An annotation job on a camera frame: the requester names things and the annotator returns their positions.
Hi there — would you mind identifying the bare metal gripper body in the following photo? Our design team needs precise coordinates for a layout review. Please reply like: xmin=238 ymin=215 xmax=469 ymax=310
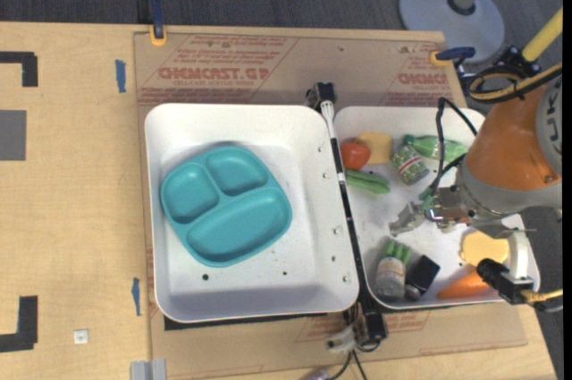
xmin=422 ymin=185 xmax=475 ymax=232

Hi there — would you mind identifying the white plastic tray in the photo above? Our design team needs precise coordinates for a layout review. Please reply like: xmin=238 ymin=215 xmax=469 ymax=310
xmin=143 ymin=102 xmax=361 ymax=324
xmin=332 ymin=105 xmax=542 ymax=310

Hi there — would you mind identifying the green asparagus bundle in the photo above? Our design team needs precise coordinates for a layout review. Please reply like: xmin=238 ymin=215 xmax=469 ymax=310
xmin=381 ymin=238 xmax=413 ymax=268

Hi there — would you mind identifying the green can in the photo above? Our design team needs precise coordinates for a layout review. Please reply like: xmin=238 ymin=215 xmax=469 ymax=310
xmin=391 ymin=144 xmax=431 ymax=186

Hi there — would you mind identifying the green pea pod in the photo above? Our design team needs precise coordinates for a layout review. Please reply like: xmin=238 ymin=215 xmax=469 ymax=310
xmin=344 ymin=168 xmax=391 ymax=196

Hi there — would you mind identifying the black carton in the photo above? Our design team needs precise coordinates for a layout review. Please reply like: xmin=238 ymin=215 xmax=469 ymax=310
xmin=403 ymin=254 xmax=442 ymax=302

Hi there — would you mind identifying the yellow biscuit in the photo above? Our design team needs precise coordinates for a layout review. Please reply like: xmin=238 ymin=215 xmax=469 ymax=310
xmin=458 ymin=230 xmax=511 ymax=268

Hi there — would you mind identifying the white bottle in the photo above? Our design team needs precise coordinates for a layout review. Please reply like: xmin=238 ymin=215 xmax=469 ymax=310
xmin=374 ymin=256 xmax=408 ymax=300

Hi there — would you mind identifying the thin black and white rod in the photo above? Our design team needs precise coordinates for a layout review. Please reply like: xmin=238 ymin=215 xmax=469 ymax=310
xmin=319 ymin=99 xmax=373 ymax=313

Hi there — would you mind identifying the green plastic bottle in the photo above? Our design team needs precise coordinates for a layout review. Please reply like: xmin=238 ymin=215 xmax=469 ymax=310
xmin=401 ymin=133 xmax=469 ymax=163

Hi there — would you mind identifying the yellow cheese block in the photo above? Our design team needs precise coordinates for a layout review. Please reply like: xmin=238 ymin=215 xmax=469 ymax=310
xmin=356 ymin=131 xmax=395 ymax=166

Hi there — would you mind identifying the red tomato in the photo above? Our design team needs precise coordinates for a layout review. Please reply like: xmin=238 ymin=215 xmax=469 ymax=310
xmin=339 ymin=139 xmax=372 ymax=171

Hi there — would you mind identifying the orange carrot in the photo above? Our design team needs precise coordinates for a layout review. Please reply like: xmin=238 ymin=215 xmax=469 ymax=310
xmin=436 ymin=269 xmax=492 ymax=300

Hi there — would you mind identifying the blue divided plate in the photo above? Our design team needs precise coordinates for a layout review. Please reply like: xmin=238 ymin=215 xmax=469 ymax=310
xmin=159 ymin=145 xmax=294 ymax=269

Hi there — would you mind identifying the black cylinder on white bracket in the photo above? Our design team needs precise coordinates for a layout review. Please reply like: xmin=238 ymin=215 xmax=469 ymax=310
xmin=475 ymin=230 xmax=538 ymax=306

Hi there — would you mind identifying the black block with thin wires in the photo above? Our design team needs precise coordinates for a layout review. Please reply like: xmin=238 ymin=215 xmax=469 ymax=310
xmin=356 ymin=305 xmax=390 ymax=349
xmin=306 ymin=81 xmax=337 ymax=109

